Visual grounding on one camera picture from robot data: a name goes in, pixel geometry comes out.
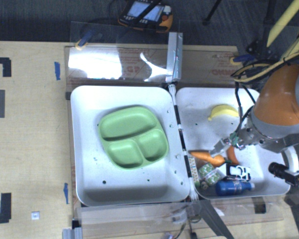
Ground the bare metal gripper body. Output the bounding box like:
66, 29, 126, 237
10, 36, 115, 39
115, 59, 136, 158
213, 126, 299, 155

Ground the orange sausage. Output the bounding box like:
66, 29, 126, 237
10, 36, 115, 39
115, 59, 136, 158
226, 145, 240, 166

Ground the orange carrot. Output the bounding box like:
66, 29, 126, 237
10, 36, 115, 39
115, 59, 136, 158
190, 150, 226, 166

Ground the white plastic tray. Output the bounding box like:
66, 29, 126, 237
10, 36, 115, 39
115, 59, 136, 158
175, 87, 291, 201
70, 84, 191, 207

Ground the green and white can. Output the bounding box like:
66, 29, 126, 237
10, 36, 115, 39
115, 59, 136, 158
197, 162, 223, 187

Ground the black and white carton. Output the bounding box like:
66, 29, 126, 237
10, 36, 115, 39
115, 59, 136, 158
225, 164, 252, 182

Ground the white and green packet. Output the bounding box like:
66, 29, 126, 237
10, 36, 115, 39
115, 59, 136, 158
188, 155, 201, 189

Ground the blue bottle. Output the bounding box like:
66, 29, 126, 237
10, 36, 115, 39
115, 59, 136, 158
215, 179, 256, 197

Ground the yellow banana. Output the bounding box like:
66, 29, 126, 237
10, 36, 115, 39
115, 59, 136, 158
207, 104, 240, 121

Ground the green divided plate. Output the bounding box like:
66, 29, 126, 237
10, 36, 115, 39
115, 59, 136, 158
97, 106, 170, 170

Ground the black cylinder on white bracket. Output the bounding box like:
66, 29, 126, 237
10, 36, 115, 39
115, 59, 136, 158
268, 144, 299, 187

